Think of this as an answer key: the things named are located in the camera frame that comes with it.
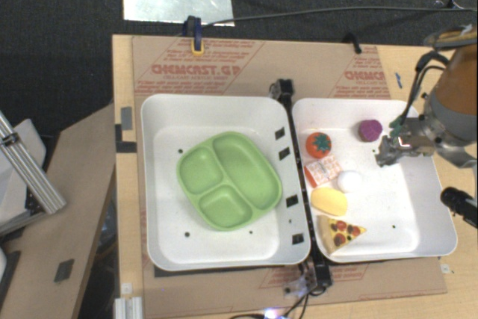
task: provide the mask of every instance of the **purple toy food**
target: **purple toy food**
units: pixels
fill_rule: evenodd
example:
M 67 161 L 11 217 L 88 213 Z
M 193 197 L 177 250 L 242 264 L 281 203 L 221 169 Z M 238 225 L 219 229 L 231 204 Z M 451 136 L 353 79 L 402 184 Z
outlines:
M 362 141 L 371 143 L 380 137 L 382 130 L 382 124 L 377 120 L 364 120 L 358 126 L 358 135 Z

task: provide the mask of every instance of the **white egg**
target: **white egg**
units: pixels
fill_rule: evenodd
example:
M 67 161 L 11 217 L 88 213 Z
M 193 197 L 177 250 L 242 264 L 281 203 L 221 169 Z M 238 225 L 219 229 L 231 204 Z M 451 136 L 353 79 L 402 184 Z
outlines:
M 344 170 L 338 175 L 337 185 L 344 193 L 353 193 L 360 191 L 362 177 L 360 173 L 354 170 Z

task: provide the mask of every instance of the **pizza slice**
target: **pizza slice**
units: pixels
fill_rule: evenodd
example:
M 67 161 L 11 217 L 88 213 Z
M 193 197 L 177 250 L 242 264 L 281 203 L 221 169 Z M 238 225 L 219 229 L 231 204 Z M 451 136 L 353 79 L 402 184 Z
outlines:
M 364 227 L 353 225 L 343 220 L 329 218 L 326 215 L 319 216 L 320 238 L 329 254 L 349 244 L 366 231 Z

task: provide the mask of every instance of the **green plate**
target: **green plate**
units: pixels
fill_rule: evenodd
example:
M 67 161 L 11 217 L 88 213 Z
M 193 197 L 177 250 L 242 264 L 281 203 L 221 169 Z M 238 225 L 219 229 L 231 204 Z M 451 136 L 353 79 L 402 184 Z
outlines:
M 282 184 L 257 146 L 228 131 L 188 150 L 176 168 L 179 184 L 204 220 L 234 230 L 277 205 Z

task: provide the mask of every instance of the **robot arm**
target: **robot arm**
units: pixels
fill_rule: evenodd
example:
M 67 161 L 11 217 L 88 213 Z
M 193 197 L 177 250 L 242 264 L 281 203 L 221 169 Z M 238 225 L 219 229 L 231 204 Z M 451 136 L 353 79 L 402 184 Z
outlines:
M 433 34 L 426 44 L 435 50 L 424 55 L 416 67 L 409 102 L 403 114 L 391 123 L 392 131 L 380 143 L 376 162 L 379 166 L 395 164 L 403 156 L 432 155 L 441 157 L 458 168 L 473 168 L 477 183 L 477 159 L 465 147 L 477 141 L 477 27 L 467 26 Z M 438 53 L 456 49 L 450 62 Z M 428 66 L 431 60 L 445 67 Z M 443 69 L 438 83 L 426 96 L 423 113 L 407 117 L 428 69 Z M 442 202 L 477 227 L 477 187 L 475 197 L 454 188 L 441 195 Z

